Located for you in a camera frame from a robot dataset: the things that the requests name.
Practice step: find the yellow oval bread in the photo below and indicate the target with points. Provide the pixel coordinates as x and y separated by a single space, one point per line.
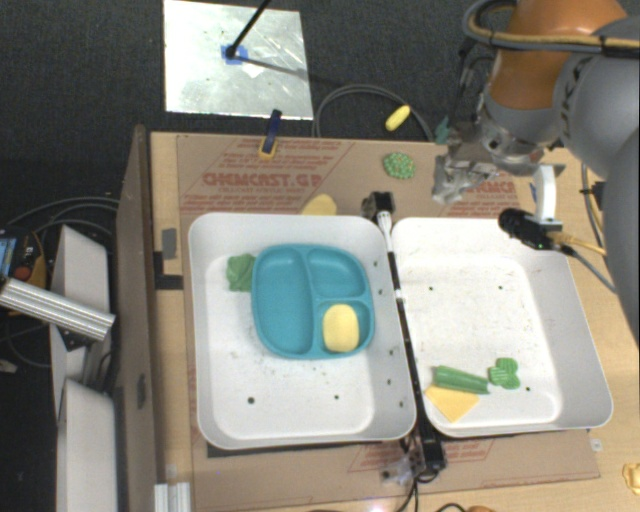
341 327

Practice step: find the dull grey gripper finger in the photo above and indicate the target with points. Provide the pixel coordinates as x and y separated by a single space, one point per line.
472 179
444 186

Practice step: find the yellow flat round toy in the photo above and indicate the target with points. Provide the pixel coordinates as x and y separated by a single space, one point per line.
320 205

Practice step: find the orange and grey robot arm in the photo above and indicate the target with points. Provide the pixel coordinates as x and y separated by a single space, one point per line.
575 100

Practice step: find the thin black and white rod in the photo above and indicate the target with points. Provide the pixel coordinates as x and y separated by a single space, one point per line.
400 295

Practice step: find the green round dotted toy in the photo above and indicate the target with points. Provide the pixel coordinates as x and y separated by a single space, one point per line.
399 166

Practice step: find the blue divided plate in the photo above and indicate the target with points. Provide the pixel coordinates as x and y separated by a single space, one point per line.
285 300

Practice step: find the green broccoli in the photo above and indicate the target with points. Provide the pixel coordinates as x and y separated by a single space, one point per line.
505 375

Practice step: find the yellow cheese slice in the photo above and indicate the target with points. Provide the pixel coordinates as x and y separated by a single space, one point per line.
452 402

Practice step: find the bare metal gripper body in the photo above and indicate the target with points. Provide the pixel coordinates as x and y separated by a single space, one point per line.
492 150

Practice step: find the brown cardboard board red print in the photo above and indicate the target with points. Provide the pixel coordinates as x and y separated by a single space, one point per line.
280 170

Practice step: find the green lettuce leaf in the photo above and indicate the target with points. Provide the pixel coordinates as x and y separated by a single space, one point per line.
239 272

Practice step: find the yellow toy piece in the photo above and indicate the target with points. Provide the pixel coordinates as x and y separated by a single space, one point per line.
632 475

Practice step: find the green celery stick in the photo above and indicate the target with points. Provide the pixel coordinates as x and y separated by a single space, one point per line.
460 380

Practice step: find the white plastic tray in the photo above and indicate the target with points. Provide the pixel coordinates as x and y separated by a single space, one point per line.
475 320
300 390

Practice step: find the black cylinder on white bracket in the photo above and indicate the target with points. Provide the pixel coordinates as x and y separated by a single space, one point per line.
522 223

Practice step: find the yellow corn cob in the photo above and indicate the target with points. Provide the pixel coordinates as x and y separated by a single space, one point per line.
397 118

